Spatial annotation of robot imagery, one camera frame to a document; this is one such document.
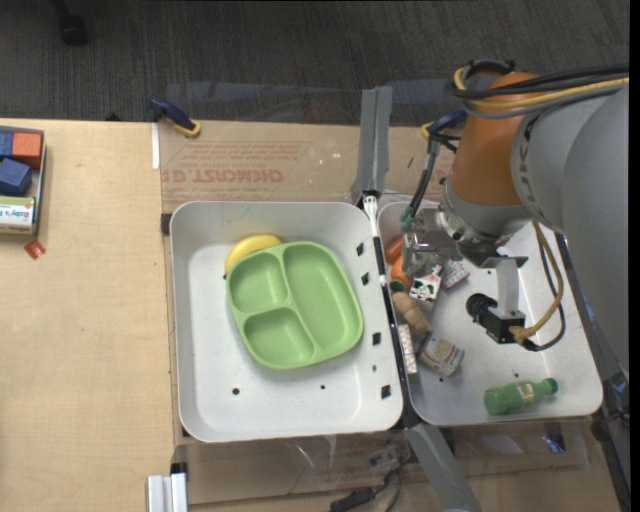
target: block box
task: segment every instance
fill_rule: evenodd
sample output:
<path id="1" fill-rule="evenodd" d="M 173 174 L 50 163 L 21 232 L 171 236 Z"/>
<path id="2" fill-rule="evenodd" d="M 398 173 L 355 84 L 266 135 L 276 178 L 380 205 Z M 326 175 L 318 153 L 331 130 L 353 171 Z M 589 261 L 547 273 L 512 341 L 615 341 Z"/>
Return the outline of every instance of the block box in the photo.
<path id="1" fill-rule="evenodd" d="M 0 159 L 9 158 L 31 168 L 31 183 L 22 196 L 0 194 L 0 233 L 37 234 L 45 153 L 44 130 L 0 125 Z"/>

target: label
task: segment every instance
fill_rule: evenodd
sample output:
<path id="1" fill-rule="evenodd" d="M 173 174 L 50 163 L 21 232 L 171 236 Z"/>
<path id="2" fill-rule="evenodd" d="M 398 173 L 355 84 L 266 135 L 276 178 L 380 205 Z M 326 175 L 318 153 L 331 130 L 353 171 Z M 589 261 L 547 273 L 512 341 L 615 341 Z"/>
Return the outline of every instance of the label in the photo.
<path id="1" fill-rule="evenodd" d="M 531 384 L 527 382 L 521 382 L 519 384 L 516 384 L 516 389 L 518 390 L 518 393 L 520 393 L 520 397 L 522 398 L 522 403 L 524 405 L 533 403 L 536 392 Z"/>
<path id="2" fill-rule="evenodd" d="M 436 338 L 435 336 L 431 336 L 427 340 L 418 356 L 421 362 L 445 377 L 456 371 L 463 358 L 464 350 L 444 338 Z"/>
<path id="3" fill-rule="evenodd" d="M 207 199 L 266 201 L 279 189 L 302 192 L 306 183 L 301 177 L 301 182 L 295 179 L 294 169 L 311 145 L 311 141 L 188 141 L 162 166 L 165 208 Z"/>
<path id="4" fill-rule="evenodd" d="M 419 300 L 427 311 L 431 311 L 435 304 L 442 282 L 442 271 L 442 265 L 434 265 L 429 274 L 416 277 L 409 290 L 409 297 Z"/>
<path id="5" fill-rule="evenodd" d="M 0 196 L 0 231 L 30 233 L 36 200 L 33 197 Z"/>

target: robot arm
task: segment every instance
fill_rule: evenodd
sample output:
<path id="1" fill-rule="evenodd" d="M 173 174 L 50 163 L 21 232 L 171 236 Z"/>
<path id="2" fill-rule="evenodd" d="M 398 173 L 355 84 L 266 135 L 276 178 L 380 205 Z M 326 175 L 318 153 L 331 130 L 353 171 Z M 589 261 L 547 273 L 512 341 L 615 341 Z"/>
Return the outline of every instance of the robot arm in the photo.
<path id="1" fill-rule="evenodd" d="M 466 91 L 474 69 L 500 74 L 489 88 L 500 94 Z M 581 288 L 628 376 L 628 65 L 609 67 L 606 79 L 582 71 L 560 74 L 564 87 L 555 90 L 548 87 L 555 75 L 515 72 L 512 64 L 477 61 L 457 72 L 470 115 L 439 211 L 425 209 L 413 221 L 405 271 L 424 263 L 430 247 L 427 260 L 465 257 L 500 272 L 497 249 L 535 220 L 565 235 Z M 508 309 L 497 307 L 500 321 L 522 325 Z"/>

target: bottle label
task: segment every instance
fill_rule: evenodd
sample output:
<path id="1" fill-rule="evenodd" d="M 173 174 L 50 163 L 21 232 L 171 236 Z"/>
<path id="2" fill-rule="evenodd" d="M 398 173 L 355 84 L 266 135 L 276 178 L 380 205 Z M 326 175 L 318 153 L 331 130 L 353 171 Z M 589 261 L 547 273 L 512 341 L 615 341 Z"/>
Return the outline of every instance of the bottle label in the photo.
<path id="1" fill-rule="evenodd" d="M 522 383 L 516 384 L 516 389 L 518 390 L 518 393 L 520 393 L 520 396 L 522 397 L 522 403 L 524 405 L 527 405 L 533 402 L 536 392 L 533 389 L 533 386 L 531 384 L 522 382 Z"/>

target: green bottle cap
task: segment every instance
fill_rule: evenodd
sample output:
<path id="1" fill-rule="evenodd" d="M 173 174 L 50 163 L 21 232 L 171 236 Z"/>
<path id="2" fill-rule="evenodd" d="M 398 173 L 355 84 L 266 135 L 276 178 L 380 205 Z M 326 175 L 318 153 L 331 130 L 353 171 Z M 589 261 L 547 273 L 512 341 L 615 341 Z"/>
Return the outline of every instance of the green bottle cap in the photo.
<path id="1" fill-rule="evenodd" d="M 402 284 L 402 281 L 400 281 L 398 279 L 394 279 L 393 281 L 391 281 L 391 283 L 389 283 L 389 288 L 391 288 L 392 292 L 403 292 L 404 291 L 404 285 Z"/>
<path id="2" fill-rule="evenodd" d="M 549 377 L 548 379 L 544 379 L 544 380 L 546 380 L 549 383 L 549 386 L 551 387 L 552 395 L 558 391 L 558 382 L 556 381 L 556 379 Z"/>

